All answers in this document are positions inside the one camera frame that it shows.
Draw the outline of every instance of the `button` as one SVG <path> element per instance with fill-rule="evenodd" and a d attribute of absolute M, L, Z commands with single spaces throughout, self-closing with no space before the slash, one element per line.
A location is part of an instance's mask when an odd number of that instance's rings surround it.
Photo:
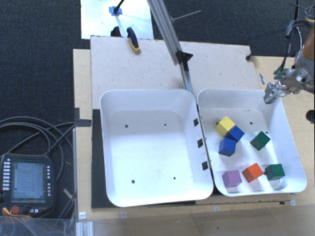
<path fill-rule="evenodd" d="M 19 208 L 18 206 L 12 206 L 12 208 L 11 208 L 11 213 L 12 213 L 13 215 L 18 214 L 19 212 L 20 212 L 20 208 Z"/>

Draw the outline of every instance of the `wooden table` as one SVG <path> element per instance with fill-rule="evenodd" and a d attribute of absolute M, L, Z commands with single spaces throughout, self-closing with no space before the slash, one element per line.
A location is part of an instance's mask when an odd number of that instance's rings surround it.
<path fill-rule="evenodd" d="M 75 107 L 80 109 L 81 119 L 92 119 L 90 50 L 74 50 L 73 60 Z M 293 58 L 288 58 L 286 67 L 290 67 L 293 64 L 293 61 Z M 279 66 L 279 64 L 281 64 L 282 58 L 252 57 L 250 62 L 254 63 L 257 72 L 256 79 L 259 79 L 261 89 L 265 89 L 266 85 L 262 84 L 259 74 L 263 76 L 264 82 L 273 81 L 273 71 Z M 314 95 L 306 92 L 301 92 L 299 95 L 288 95 L 283 98 L 283 105 L 308 180 L 307 188 L 302 193 L 259 195 L 236 198 L 212 196 L 206 200 L 197 201 L 196 205 L 193 206 L 141 206 L 130 208 L 91 209 L 92 128 L 77 127 L 76 147 L 78 211 L 86 214 L 86 218 L 88 220 L 111 219 L 111 225 L 119 225 L 121 223 L 119 220 L 115 219 L 120 217 L 122 211 L 126 211 L 127 217 L 129 219 L 134 218 L 135 220 L 133 220 L 133 222 L 138 221 L 139 224 L 141 224 L 142 219 L 148 217 L 155 217 L 151 219 L 153 224 L 159 224 L 163 222 L 163 219 L 161 219 L 160 216 L 163 216 L 163 218 L 169 218 L 170 221 L 181 217 L 185 218 L 180 222 L 182 225 L 181 230 L 183 230 L 183 232 L 185 230 L 185 226 L 189 225 L 189 223 L 193 223 L 193 227 L 196 226 L 199 229 L 196 218 L 198 218 L 198 221 L 202 223 L 202 221 L 204 221 L 207 217 L 211 217 L 211 214 L 218 209 L 221 211 L 220 214 L 222 216 L 228 216 L 229 218 L 233 218 L 233 216 L 235 218 L 237 217 L 237 213 L 234 213 L 233 215 L 233 212 L 231 212 L 233 210 L 250 210 L 253 214 L 260 214 L 261 209 L 267 209 L 267 215 L 265 214 L 266 218 L 271 214 L 278 214 L 278 212 L 281 211 L 283 214 L 288 214 L 289 216 L 289 218 L 285 217 L 283 220 L 279 219 L 279 221 L 282 222 L 282 225 L 280 225 L 281 228 L 284 224 L 284 226 L 288 226 L 288 228 L 293 225 L 292 223 L 290 225 L 287 224 L 287 219 L 293 220 L 294 216 L 296 215 L 294 215 L 292 211 L 295 211 L 298 216 L 303 216 L 304 223 L 307 223 L 308 227 L 314 228 L 313 223 L 310 220 L 310 217 L 314 218 L 314 213 L 310 208 L 315 207 L 314 125 L 310 124 L 305 119 L 306 112 L 314 108 Z M 290 200 L 294 200 L 298 207 L 291 207 Z M 136 227 L 133 228 L 133 230 L 134 235 L 136 235 Z"/>

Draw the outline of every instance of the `cube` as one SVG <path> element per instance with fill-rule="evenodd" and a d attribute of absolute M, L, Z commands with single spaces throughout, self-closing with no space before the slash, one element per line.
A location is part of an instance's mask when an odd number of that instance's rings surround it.
<path fill-rule="evenodd" d="M 238 127 L 234 126 L 232 129 L 226 134 L 226 138 L 232 139 L 236 142 L 238 142 L 242 136 L 244 136 L 244 132 Z"/>
<path fill-rule="evenodd" d="M 224 117 L 216 126 L 216 130 L 223 136 L 225 136 L 232 127 L 235 126 L 235 123 L 229 118 Z"/>
<path fill-rule="evenodd" d="M 235 152 L 235 147 L 236 147 L 236 141 L 232 139 L 224 138 L 220 142 L 219 154 L 231 156 Z"/>
<path fill-rule="evenodd" d="M 259 151 L 269 141 L 270 141 L 270 138 L 264 132 L 261 131 L 254 139 L 251 140 L 251 145 L 253 145 Z"/>
<path fill-rule="evenodd" d="M 244 169 L 242 173 L 248 183 L 264 174 L 264 172 L 261 170 L 260 166 L 257 163 L 250 165 L 249 167 Z"/>
<path fill-rule="evenodd" d="M 235 187 L 239 185 L 241 180 L 241 175 L 238 170 L 227 171 L 222 175 L 223 183 L 226 188 Z"/>
<path fill-rule="evenodd" d="M 271 164 L 265 169 L 269 181 L 278 180 L 285 176 L 282 164 Z"/>

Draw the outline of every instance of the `yellow and black clamp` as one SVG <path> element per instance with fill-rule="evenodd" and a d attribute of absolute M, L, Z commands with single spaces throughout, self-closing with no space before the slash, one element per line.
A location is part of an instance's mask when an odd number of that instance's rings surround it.
<path fill-rule="evenodd" d="M 139 52 L 140 51 L 140 46 L 138 44 L 138 40 L 136 37 L 136 34 L 134 33 L 133 29 L 131 27 L 127 28 L 127 32 L 128 32 L 128 36 L 130 38 L 130 45 L 132 47 L 132 49 L 135 52 Z"/>

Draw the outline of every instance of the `blue cube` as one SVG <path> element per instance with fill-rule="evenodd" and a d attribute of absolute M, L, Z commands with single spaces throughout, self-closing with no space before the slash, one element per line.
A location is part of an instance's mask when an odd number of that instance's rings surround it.
<path fill-rule="evenodd" d="M 220 142 L 219 154 L 231 156 L 235 152 L 235 147 L 236 147 L 236 141 L 225 137 Z"/>
<path fill-rule="evenodd" d="M 234 126 L 230 130 L 230 132 L 227 133 L 225 137 L 238 142 L 242 138 L 243 135 L 244 135 L 244 132 L 238 126 Z"/>

